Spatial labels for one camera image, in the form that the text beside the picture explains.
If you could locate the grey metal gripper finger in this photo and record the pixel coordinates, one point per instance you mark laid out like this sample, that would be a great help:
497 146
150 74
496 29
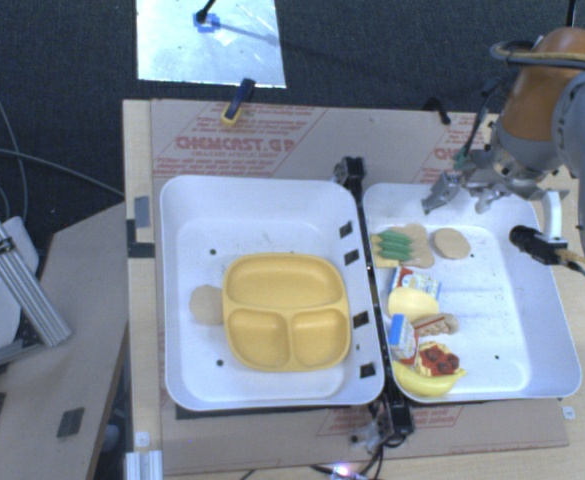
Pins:
442 193
488 199

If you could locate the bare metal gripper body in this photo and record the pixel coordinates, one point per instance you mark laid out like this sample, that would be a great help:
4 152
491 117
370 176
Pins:
502 175

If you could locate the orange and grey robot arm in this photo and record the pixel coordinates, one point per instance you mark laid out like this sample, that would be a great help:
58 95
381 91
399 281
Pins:
537 93

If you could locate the tan round biscuit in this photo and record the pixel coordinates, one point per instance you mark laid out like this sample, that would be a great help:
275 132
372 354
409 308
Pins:
451 244
204 305

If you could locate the tan toast slice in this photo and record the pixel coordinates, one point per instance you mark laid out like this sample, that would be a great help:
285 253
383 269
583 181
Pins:
422 248

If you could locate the yellow slice with green beans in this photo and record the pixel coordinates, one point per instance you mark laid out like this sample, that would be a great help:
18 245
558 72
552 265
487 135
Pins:
394 248

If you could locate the red and white small carton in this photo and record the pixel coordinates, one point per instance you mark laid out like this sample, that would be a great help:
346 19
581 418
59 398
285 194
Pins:
417 282

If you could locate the white plastic tray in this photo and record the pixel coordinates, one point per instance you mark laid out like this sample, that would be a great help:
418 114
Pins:
502 308
252 218

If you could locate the thin black and white rod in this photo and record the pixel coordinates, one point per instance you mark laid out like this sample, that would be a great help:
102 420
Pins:
372 278

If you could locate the pale yellow oval toy food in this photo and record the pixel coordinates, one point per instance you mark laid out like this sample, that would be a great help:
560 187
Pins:
412 304

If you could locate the brown toy sandwich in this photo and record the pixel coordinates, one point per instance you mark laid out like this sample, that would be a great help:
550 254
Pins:
437 324

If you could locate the blue and white small carton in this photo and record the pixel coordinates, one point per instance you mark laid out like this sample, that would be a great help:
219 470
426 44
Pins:
403 338

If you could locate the brown cardboard board red print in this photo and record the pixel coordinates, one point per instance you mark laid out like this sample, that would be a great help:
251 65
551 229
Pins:
272 143

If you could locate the yellow banana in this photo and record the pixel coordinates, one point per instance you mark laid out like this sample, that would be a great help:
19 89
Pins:
422 384

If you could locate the yellow divided plate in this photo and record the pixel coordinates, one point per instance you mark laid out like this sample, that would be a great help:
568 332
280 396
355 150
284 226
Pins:
284 313

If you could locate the black cylinder on white bracket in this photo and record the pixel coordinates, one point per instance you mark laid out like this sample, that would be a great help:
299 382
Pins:
534 243

